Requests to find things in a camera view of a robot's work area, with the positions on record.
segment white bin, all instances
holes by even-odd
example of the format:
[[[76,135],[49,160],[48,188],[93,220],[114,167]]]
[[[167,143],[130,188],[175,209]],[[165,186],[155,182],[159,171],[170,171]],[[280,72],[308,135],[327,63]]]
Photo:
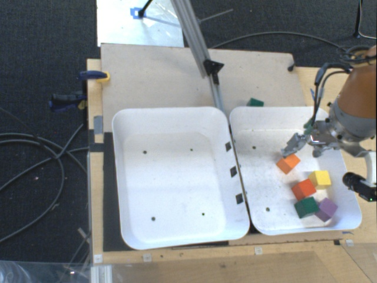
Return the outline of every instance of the white bin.
[[[287,175],[275,164],[280,149],[294,133],[303,133],[311,118],[312,107],[238,107],[230,115],[236,154],[254,226],[263,234],[280,235],[357,228],[362,219],[355,193],[343,184],[347,172],[339,150],[328,150],[312,157],[313,147],[306,145],[296,153],[301,162]],[[318,120],[328,115],[320,109]],[[317,190],[313,197],[328,197],[338,205],[332,219],[322,222],[315,215],[300,219],[291,188],[307,179],[314,170],[327,170],[332,186]]]
[[[113,137],[121,234],[130,247],[226,241],[247,234],[249,216],[221,111],[121,110],[113,118]]]

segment wooden block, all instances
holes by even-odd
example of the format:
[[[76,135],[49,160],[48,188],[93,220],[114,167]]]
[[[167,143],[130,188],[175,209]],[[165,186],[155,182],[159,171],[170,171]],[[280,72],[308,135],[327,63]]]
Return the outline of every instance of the wooden block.
[[[296,202],[295,209],[300,218],[314,215],[319,210],[313,197],[304,198]]]
[[[288,174],[297,164],[300,159],[295,155],[291,154],[285,158],[280,159],[276,165],[285,173]]]
[[[305,197],[310,196],[316,192],[316,188],[313,186],[313,183],[310,179],[305,179],[292,188],[293,194],[295,194],[296,199],[300,201]]]
[[[317,190],[324,190],[331,186],[331,180],[328,171],[314,171],[309,175],[309,179]]]
[[[338,209],[338,206],[333,203],[330,199],[324,198],[319,204],[318,204],[319,211],[316,212],[316,216],[322,220],[323,222],[326,222],[329,220]]]

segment blue tape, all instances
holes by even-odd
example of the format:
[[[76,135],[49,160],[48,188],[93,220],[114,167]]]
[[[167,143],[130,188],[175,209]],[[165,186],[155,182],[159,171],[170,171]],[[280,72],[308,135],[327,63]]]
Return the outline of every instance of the blue tape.
[[[131,16],[132,16],[134,19],[141,20],[142,18],[140,18],[140,17],[138,16],[138,12],[139,12],[140,10],[142,10],[142,8],[140,8],[140,7],[130,8],[130,14],[131,14]]]

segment dark green cube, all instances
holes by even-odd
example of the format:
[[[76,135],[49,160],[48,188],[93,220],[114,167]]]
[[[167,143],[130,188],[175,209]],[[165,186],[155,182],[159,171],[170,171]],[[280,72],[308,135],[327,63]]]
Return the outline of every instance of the dark green cube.
[[[314,215],[319,208],[313,197],[304,198],[295,203],[295,209],[300,218]]]
[[[246,105],[249,107],[263,107],[264,102],[252,97]]]

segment metal pole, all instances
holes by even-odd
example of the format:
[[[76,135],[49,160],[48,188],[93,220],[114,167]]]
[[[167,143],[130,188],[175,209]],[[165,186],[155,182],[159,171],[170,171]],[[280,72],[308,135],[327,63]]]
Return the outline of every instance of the metal pole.
[[[204,41],[203,34],[201,33],[198,20],[195,16],[194,9],[190,0],[170,0],[171,4],[176,11],[178,20],[182,27],[183,33],[186,37],[187,43],[194,56],[196,64],[199,68],[201,76],[209,77],[209,83],[212,91],[214,105],[224,112],[223,99],[221,96],[221,89],[219,85],[214,83],[213,74],[206,71],[204,62],[211,60],[210,54],[207,49],[206,42]]]
[[[142,18],[144,16],[145,11],[147,10],[148,6],[152,3],[153,0],[148,0],[144,7],[137,12],[137,15]]]

